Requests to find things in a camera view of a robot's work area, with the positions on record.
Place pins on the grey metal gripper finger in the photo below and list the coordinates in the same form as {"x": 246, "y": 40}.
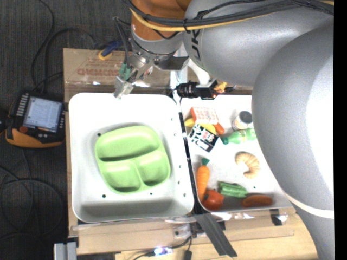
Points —
{"x": 119, "y": 89}
{"x": 129, "y": 87}

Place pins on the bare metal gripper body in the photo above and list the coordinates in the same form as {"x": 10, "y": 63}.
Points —
{"x": 141, "y": 64}

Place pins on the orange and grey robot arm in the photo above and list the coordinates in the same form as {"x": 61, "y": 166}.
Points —
{"x": 260, "y": 50}

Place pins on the brown cardboard board red print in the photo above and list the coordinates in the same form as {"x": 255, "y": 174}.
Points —
{"x": 81, "y": 72}

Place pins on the white plastic tray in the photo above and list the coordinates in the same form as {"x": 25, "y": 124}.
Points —
{"x": 86, "y": 134}
{"x": 225, "y": 164}

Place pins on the yellow banana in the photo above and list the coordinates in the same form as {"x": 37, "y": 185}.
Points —
{"x": 189, "y": 122}

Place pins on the green divided plate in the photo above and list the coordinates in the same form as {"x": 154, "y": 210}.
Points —
{"x": 130, "y": 158}

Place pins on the orange and white carton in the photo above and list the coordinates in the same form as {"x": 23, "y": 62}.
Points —
{"x": 204, "y": 114}

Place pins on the black and white carton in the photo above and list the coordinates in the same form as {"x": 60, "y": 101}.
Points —
{"x": 202, "y": 138}

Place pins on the small orange toy piece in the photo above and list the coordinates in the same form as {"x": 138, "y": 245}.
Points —
{"x": 219, "y": 129}

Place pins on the white can grey lid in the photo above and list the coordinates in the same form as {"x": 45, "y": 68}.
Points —
{"x": 241, "y": 120}

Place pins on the orange carrot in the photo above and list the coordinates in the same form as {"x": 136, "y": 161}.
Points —
{"x": 202, "y": 177}

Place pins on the green bottle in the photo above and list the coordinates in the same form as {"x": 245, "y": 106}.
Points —
{"x": 240, "y": 136}

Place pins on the red orange pepper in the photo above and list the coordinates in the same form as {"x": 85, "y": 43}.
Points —
{"x": 212, "y": 200}

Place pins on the beige croissant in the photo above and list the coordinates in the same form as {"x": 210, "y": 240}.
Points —
{"x": 250, "y": 166}

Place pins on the green bean bundle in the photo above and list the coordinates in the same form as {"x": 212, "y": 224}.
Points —
{"x": 233, "y": 190}

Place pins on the orange red sausage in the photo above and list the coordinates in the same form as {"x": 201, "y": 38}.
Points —
{"x": 257, "y": 201}

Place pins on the black cylinder on white bracket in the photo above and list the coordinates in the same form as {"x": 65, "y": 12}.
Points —
{"x": 189, "y": 89}

